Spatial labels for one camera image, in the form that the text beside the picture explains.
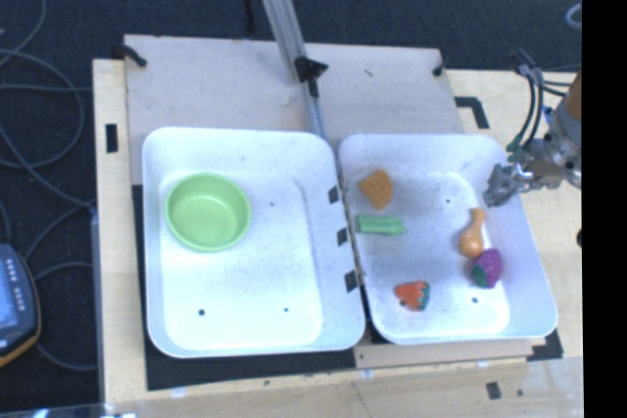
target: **white tray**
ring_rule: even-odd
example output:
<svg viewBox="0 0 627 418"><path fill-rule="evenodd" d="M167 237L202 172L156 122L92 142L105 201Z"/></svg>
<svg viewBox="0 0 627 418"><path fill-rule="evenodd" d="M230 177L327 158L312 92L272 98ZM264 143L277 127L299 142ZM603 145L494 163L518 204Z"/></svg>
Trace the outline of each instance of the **white tray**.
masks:
<svg viewBox="0 0 627 418"><path fill-rule="evenodd" d="M233 248L203 254L171 234L171 185L209 171L247 194L252 223ZM301 132L162 128L143 146L148 332L174 357L350 348L365 326L330 147Z"/></svg>
<svg viewBox="0 0 627 418"><path fill-rule="evenodd" d="M398 236L356 233L372 322L390 342L416 345L493 338L540 338L557 322L547 282L519 197L488 209L481 193L502 147L481 135L355 135L342 142L340 164L353 221L358 214L400 217ZM388 171L395 192L383 211L373 208L358 183L376 169ZM470 209L486 211L486 248L498 248L504 271L494 289L469 279L469 258L458 235ZM425 280L427 308L399 304L396 285Z"/></svg>

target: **robotic end effector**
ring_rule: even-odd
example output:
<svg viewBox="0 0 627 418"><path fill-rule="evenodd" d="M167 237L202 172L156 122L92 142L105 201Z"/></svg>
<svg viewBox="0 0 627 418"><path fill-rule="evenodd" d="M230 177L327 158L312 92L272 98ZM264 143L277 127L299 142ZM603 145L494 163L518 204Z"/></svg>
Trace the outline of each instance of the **robotic end effector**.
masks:
<svg viewBox="0 0 627 418"><path fill-rule="evenodd" d="M537 126L542 112L542 93L548 89L539 69L533 64L529 66L528 56L521 54L526 61L517 70L529 79L532 96L536 96L534 92L538 95ZM520 147L519 134L513 146L507 148L513 152L508 158L512 164L494 166L488 189L483 193L488 207L501 206L517 193L557 188L564 179L581 189L581 70L557 108L546 113L546 119L549 130L544 138L536 139L532 134Z"/></svg>

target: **toy food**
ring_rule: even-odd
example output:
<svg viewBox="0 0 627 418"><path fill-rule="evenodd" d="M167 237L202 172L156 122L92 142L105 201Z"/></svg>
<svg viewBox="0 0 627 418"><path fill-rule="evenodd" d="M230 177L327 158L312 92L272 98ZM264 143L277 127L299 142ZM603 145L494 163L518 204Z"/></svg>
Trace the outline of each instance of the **toy food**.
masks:
<svg viewBox="0 0 627 418"><path fill-rule="evenodd" d="M501 253L496 249L484 251L472 265L470 275L477 286L494 288L503 272Z"/></svg>
<svg viewBox="0 0 627 418"><path fill-rule="evenodd" d="M392 200L393 185L388 173L378 169L360 182L362 192L372 205L383 210Z"/></svg>
<svg viewBox="0 0 627 418"><path fill-rule="evenodd" d="M394 288L401 305L409 310L422 311L429 303L431 286L426 281L415 281L401 284Z"/></svg>
<svg viewBox="0 0 627 418"><path fill-rule="evenodd" d="M399 235L406 231L403 221L396 216L358 214L357 226L363 234Z"/></svg>
<svg viewBox="0 0 627 418"><path fill-rule="evenodd" d="M486 213L481 208L470 211L471 221L459 236L459 250L464 256L479 257L483 253L483 237L481 225L486 218Z"/></svg>

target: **electronic device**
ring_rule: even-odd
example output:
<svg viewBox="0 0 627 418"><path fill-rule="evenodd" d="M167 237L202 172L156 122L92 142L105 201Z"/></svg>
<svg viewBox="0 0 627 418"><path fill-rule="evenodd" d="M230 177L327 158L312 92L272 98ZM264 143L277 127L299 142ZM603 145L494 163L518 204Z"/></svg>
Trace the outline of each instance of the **electronic device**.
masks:
<svg viewBox="0 0 627 418"><path fill-rule="evenodd" d="M16 250L0 244L0 368L31 348L40 331L32 276Z"/></svg>

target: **brown pear-shaped toy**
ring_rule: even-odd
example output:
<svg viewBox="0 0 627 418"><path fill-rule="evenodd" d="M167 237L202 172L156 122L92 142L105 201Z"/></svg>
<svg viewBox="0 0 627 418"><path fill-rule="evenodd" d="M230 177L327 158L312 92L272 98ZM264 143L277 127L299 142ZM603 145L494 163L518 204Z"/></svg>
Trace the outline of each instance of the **brown pear-shaped toy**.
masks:
<svg viewBox="0 0 627 418"><path fill-rule="evenodd" d="M470 224L459 236L459 250L464 256L475 258L483 253L481 225L486 218L486 213L481 208L474 208L470 211L470 217Z"/></svg>

